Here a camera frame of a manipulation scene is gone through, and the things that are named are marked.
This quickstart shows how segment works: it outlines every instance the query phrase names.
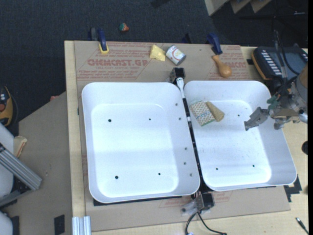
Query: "white cylinder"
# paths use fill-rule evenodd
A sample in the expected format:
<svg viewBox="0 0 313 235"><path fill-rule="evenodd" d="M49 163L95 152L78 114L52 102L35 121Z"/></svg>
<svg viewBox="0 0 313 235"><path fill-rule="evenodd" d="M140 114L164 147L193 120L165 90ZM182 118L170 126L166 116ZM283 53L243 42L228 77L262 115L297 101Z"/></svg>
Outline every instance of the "white cylinder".
<svg viewBox="0 0 313 235"><path fill-rule="evenodd" d="M0 235L13 235L12 221L2 212L0 212Z"/></svg>

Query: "black cable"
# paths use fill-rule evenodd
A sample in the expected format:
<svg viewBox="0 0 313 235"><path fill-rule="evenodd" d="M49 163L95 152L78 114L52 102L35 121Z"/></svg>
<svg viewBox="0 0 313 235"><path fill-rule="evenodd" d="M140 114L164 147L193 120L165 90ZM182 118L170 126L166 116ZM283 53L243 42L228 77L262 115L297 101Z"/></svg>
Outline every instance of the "black cable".
<svg viewBox="0 0 313 235"><path fill-rule="evenodd" d="M288 63L287 57L286 57L286 53L285 53L285 49L284 49L284 47L283 47L283 44L280 42L279 45L280 45L280 48L282 49L283 58L284 58L284 61L285 61L286 65L287 65L287 67L289 68L289 70L292 71L292 73L294 73L294 74L296 74L296 75L299 75L300 73L297 72L297 71L295 71L295 70L290 66L290 64Z"/></svg>
<svg viewBox="0 0 313 235"><path fill-rule="evenodd" d="M282 72L282 74L284 75L282 78L282 89L283 91L286 90L286 83L287 83L287 72L286 72L286 68L285 68L285 64L284 61L280 55L280 51L279 51L279 46L280 46L280 40L279 40L279 34L277 30L274 30L274 46L276 49L276 54L280 63L280 70Z"/></svg>
<svg viewBox="0 0 313 235"><path fill-rule="evenodd" d="M185 227L185 235L188 235L189 233L188 233L188 226L189 226L189 223L191 222L191 220L196 216L196 214L197 213L194 213L194 214L192 214L190 217L189 217L189 219L188 219L188 221L187 221L187 223L186 223L186 227Z"/></svg>
<svg viewBox="0 0 313 235"><path fill-rule="evenodd" d="M186 227L185 227L185 235L188 235L188 234L189 234L189 233L188 233L188 226L189 226L191 220L192 220L197 214L198 214L200 220L202 221L203 225L204 225L209 231L211 231L211 232L213 232L213 233L218 233L218 234L220 234L220 235L227 235L227 233L218 232L218 231L215 231L215 230L212 230L211 228L209 228L209 227L206 225L206 223L204 222L204 220L202 219L202 217L201 217L201 215L200 215L200 212L196 212L196 213L192 214L192 215L189 217L189 219L187 220Z"/></svg>
<svg viewBox="0 0 313 235"><path fill-rule="evenodd" d="M290 84L297 78L297 76L294 76L293 78L289 79L286 82L285 86L281 86L278 88L277 92L275 93L276 96L278 96L280 94L280 97L277 99L277 101L280 101L281 98L285 95L285 94L289 94L288 92L288 88L290 86Z"/></svg>
<svg viewBox="0 0 313 235"><path fill-rule="evenodd" d="M227 233L222 233L222 232L218 232L218 231L215 231L215 230L210 229L210 228L206 225L206 223L204 222L204 220L202 219L202 217L201 217L201 215L200 215L200 212L198 212L198 216L199 216L200 220L202 221L203 225L204 225L209 231L211 231L211 232L213 232L213 233L218 233L218 234L220 234L220 235L227 235Z"/></svg>
<svg viewBox="0 0 313 235"><path fill-rule="evenodd" d="M281 76L275 76L275 78L277 79L277 80L279 80L279 82L280 82L280 86L279 86L279 88L278 88L278 90L277 90L277 92L275 93L275 95L277 96L278 94L280 94L280 92L282 91L282 89L283 89L283 85L284 85L284 80L283 80L283 78L281 77Z"/></svg>

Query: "patterned cloth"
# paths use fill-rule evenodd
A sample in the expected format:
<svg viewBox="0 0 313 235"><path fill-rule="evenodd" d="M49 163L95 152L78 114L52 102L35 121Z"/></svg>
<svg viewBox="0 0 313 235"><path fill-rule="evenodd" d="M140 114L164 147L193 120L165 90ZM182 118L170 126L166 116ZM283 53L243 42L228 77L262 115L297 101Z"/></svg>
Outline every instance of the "patterned cloth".
<svg viewBox="0 0 313 235"><path fill-rule="evenodd" d="M201 126L215 121L210 109L203 101L190 105L190 110Z"/></svg>

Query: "black connector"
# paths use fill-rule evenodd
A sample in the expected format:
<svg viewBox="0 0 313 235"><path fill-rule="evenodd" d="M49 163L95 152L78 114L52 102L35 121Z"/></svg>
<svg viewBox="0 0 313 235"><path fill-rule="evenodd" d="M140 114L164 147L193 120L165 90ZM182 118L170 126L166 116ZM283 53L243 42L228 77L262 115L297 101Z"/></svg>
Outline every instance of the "black connector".
<svg viewBox="0 0 313 235"><path fill-rule="evenodd" d="M211 193L205 192L202 195L204 208L202 210L208 210L215 206L213 195Z"/></svg>
<svg viewBox="0 0 313 235"><path fill-rule="evenodd" d="M181 77L182 79L184 79L185 76L186 76L186 75L185 75L185 69L184 69L183 67L181 67L181 68L174 67L174 68L172 69L172 71L171 71L171 74L170 74L170 78L169 78L170 83L176 85L176 84L177 84L176 79L177 79L178 77Z"/></svg>

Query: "wooden table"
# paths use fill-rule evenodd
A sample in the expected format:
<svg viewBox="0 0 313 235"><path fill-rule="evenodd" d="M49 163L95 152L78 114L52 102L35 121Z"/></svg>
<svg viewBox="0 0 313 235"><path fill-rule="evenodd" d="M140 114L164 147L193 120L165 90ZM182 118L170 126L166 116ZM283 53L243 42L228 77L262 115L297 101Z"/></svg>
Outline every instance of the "wooden table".
<svg viewBox="0 0 313 235"><path fill-rule="evenodd" d="M253 47L241 47L245 58L251 58ZM68 133L69 153L71 171L71 193L73 216L82 217L86 215L82 157L80 146L80 126L77 115L78 99L76 86L75 49L74 41L65 41L66 58L66 80L67 80L67 111L68 111ZM253 78L259 79L255 67L248 65L249 72ZM303 191L292 196L290 203L291 211L258 214L240 217L220 218L208 221L212 229L227 232L231 235L250 234L305 234L295 218L299 217L308 228L308 157L301 151L301 146L308 139L307 125L303 123L288 123L284 127L284 134L290 148L294 163L299 175ZM95 235L183 235L185 223L174 223L166 225L155 225L138 228L94 232ZM211 234L199 221L192 222L189 231L196 235Z"/></svg>

